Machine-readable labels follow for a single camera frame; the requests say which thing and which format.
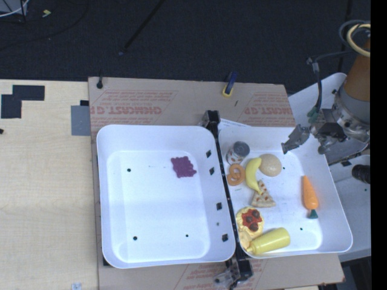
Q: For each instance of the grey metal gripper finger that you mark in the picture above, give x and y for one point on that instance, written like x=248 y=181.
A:
x=344 y=154
x=294 y=139

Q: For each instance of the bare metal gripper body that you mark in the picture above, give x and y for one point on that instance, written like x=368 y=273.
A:
x=347 y=125

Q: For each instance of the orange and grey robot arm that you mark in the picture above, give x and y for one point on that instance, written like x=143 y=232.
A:
x=358 y=80

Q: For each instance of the beige bread bun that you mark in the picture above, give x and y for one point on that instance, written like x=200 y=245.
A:
x=270 y=165

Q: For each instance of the orange carrot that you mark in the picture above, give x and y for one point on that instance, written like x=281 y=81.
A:
x=310 y=195

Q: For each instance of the yellow banana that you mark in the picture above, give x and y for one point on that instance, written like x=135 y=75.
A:
x=252 y=174

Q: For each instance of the small grey-topped can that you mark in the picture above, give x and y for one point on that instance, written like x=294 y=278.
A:
x=237 y=153

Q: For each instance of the white paper sheet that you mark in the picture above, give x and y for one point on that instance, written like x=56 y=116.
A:
x=232 y=123

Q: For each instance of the pizza slice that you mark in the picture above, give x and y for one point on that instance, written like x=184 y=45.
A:
x=262 y=198

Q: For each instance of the orange pretzel biscuit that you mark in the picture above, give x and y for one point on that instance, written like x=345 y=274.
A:
x=236 y=174

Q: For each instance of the thin black rod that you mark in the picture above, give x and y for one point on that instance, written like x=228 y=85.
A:
x=225 y=174

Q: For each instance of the white plastic tray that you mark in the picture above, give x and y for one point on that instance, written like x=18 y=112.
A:
x=157 y=210
x=287 y=219

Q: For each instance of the yellow tart with red topping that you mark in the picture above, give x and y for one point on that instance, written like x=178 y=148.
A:
x=249 y=219

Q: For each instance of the yellow mustard bottle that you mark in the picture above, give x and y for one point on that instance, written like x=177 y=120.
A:
x=269 y=241

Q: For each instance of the purple grapes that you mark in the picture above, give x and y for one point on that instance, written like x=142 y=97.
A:
x=183 y=167

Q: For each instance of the brown cardboard board red print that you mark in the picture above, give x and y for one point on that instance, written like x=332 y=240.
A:
x=181 y=107

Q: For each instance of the black cylinder on white bracket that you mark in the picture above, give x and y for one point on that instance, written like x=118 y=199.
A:
x=362 y=173

